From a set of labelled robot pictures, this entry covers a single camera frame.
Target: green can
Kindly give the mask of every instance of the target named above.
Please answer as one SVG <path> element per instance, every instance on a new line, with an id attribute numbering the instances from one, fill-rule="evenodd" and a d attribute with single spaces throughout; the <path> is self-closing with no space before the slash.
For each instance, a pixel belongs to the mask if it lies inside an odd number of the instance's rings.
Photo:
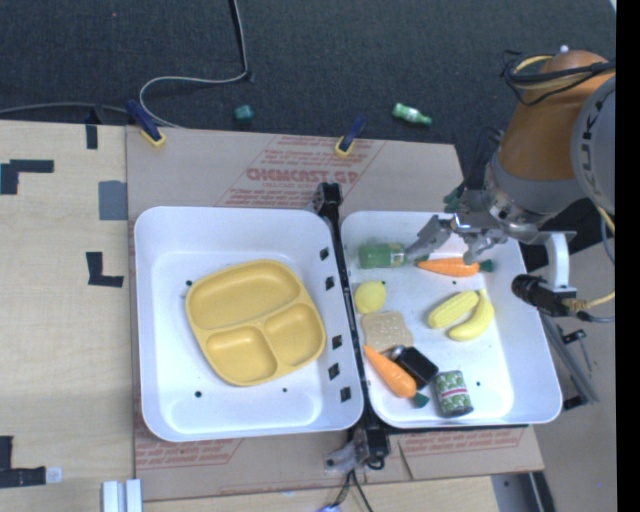
<path id="1" fill-rule="evenodd" d="M 460 370 L 439 373 L 435 377 L 434 386 L 443 416 L 452 418 L 473 411 L 467 385 Z"/>

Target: yellow divided plate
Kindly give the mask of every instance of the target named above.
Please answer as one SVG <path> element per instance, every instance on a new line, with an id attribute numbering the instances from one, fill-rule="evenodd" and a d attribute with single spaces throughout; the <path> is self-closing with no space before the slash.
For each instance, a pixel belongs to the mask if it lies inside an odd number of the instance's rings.
<path id="1" fill-rule="evenodd" d="M 191 329 L 225 381 L 252 386 L 318 358 L 324 325 L 298 276 L 275 260 L 234 265 L 196 281 L 186 297 Z"/>

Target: orange carrot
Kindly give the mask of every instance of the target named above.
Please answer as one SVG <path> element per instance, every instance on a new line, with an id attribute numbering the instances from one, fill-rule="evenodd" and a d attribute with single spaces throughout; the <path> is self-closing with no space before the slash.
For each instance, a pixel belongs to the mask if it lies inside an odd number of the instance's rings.
<path id="1" fill-rule="evenodd" d="M 391 391 L 402 398 L 413 398 L 416 395 L 416 381 L 411 375 L 370 346 L 363 345 L 362 348 L 371 366 L 375 368 Z"/>
<path id="2" fill-rule="evenodd" d="M 471 265 L 467 265 L 462 256 L 453 256 L 450 258 L 437 258 L 435 260 L 422 259 L 416 261 L 416 266 L 423 270 L 429 270 L 437 274 L 444 274 L 452 277 L 467 277 L 478 273 L 479 270 L 491 272 L 491 260 L 478 263 L 477 261 Z"/>

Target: toy banana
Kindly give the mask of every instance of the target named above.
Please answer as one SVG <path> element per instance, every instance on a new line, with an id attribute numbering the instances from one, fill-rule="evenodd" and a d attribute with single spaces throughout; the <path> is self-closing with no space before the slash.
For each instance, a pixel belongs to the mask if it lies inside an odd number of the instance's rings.
<path id="1" fill-rule="evenodd" d="M 480 336 L 480 334 L 482 334 L 489 326 L 494 314 L 493 305 L 487 298 L 486 290 L 480 290 L 478 293 L 480 295 L 478 306 L 469 320 L 462 322 L 449 330 L 447 336 L 451 339 L 456 341 L 471 340 Z"/>
<path id="2" fill-rule="evenodd" d="M 470 311 L 478 300 L 478 294 L 473 290 L 456 293 L 429 313 L 427 325 L 433 329 L 446 327 Z"/>

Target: yellow ball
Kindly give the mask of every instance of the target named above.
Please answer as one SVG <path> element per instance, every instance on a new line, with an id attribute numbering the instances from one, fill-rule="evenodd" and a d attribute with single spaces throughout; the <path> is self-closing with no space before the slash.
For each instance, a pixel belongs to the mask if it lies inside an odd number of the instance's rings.
<path id="1" fill-rule="evenodd" d="M 375 313 L 387 298 L 387 289 L 382 281 L 365 281 L 358 288 L 354 296 L 358 313 Z"/>

